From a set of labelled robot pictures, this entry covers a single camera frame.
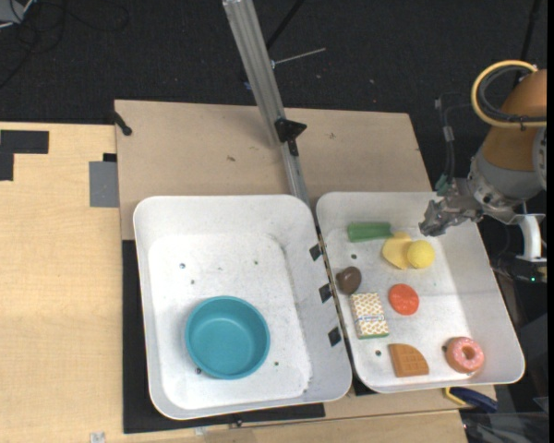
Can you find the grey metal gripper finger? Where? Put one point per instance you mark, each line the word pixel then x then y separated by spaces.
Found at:
pixel 444 226
pixel 428 219

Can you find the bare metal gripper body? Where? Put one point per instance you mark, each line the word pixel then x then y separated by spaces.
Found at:
pixel 466 203

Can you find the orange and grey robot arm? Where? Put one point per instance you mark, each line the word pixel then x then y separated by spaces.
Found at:
pixel 519 123

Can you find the yellow ball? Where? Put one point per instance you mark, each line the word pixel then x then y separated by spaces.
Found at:
pixel 420 254

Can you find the yellow toy wedge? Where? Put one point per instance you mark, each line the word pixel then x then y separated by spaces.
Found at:
pixel 394 252

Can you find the green toy cylinder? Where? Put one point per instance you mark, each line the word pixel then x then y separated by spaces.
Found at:
pixel 368 231

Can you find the white plastic tray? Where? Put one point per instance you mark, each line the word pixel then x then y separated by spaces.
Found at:
pixel 240 256
pixel 452 293

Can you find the orange round toy slice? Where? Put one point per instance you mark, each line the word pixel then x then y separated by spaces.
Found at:
pixel 403 299

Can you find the brown toy chocolate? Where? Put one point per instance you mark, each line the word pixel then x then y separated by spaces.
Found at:
pixel 348 280

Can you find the white and yellow patterned carton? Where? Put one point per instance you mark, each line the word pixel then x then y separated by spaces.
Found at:
pixel 369 315

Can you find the pink doughnut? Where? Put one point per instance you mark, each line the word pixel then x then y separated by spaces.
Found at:
pixel 464 354

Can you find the brown toy waffle piece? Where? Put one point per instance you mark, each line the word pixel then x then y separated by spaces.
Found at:
pixel 407 362

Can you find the teal bowl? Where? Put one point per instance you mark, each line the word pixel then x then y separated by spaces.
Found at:
pixel 227 337

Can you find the brown cardboard board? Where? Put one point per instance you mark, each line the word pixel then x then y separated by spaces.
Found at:
pixel 203 155

